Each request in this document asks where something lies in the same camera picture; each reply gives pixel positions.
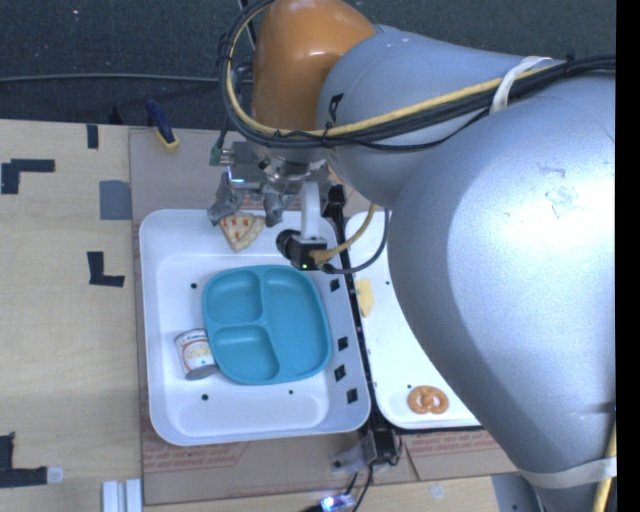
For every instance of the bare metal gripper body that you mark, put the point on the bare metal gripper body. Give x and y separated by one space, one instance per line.
265 165

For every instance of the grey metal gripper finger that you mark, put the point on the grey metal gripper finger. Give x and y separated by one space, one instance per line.
276 207
224 202

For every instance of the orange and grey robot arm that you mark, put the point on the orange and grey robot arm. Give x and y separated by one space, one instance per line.
450 175

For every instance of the toy pizza slice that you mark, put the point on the toy pizza slice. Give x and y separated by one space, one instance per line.
242 230

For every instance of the white plastic tray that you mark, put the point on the white plastic tray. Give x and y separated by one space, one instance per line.
395 360
170 300

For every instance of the blue divided plate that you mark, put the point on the blue divided plate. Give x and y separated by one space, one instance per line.
267 325

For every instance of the yellow cheese wedge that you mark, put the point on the yellow cheese wedge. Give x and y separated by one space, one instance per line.
366 297

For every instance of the thin black and white rod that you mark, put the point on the thin black and white rod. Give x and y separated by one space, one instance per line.
356 310

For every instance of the small white and orange can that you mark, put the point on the small white and orange can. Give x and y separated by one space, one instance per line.
195 352

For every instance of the orange pretzel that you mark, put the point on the orange pretzel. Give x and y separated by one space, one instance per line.
428 399

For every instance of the brown cardboard board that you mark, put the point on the brown cardboard board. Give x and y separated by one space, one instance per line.
165 465

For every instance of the black cylinder on white bracket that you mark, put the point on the black cylinder on white bracket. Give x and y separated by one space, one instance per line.
305 240

